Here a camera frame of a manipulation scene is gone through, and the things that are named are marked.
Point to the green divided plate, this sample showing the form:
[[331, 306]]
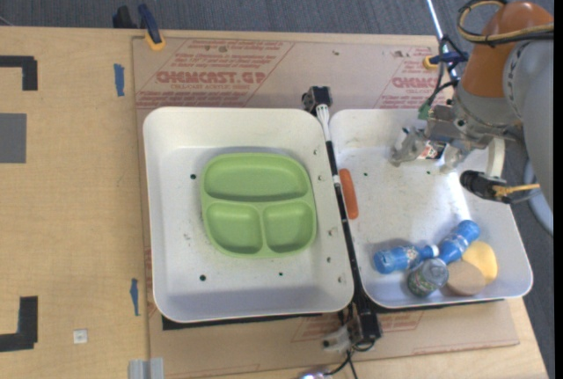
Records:
[[257, 179]]

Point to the black cylinder on white bracket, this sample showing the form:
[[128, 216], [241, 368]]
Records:
[[479, 184]]

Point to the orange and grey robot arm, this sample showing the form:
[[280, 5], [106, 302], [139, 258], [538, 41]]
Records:
[[523, 74]]

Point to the small white red black carton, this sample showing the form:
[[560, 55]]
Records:
[[432, 150]]

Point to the small white square piece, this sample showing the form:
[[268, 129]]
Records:
[[80, 336]]

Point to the blue plastic bottle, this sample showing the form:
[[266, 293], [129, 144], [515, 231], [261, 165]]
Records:
[[459, 238], [393, 259]]

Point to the brown cardboard board red print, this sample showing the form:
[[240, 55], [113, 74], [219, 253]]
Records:
[[246, 74]]

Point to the orange sausage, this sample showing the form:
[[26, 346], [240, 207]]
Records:
[[348, 192]]

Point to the tan round biscuit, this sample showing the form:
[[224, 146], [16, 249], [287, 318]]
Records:
[[464, 279]]

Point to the white plastic tray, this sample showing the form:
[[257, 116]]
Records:
[[409, 206], [176, 214]]

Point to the thin black and white rod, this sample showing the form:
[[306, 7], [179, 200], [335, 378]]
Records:
[[339, 188]]

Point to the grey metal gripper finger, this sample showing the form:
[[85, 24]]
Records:
[[455, 157], [409, 148]]

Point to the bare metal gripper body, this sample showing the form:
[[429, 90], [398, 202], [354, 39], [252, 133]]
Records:
[[448, 124]]

